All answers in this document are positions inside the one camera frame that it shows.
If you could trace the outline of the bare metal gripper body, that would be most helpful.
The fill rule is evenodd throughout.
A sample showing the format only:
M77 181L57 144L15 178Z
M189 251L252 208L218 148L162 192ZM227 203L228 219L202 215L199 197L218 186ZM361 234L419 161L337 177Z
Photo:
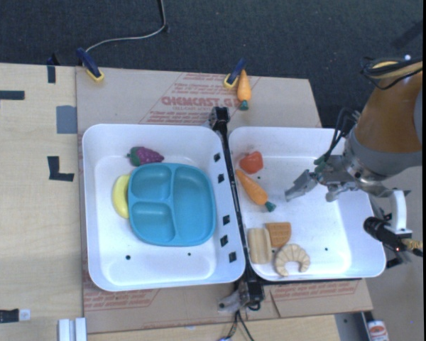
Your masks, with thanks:
M357 190L369 195L391 195L393 192L383 184L387 176L366 168L354 155L323 155L315 160L315 174L317 182L326 187L333 182L355 182Z

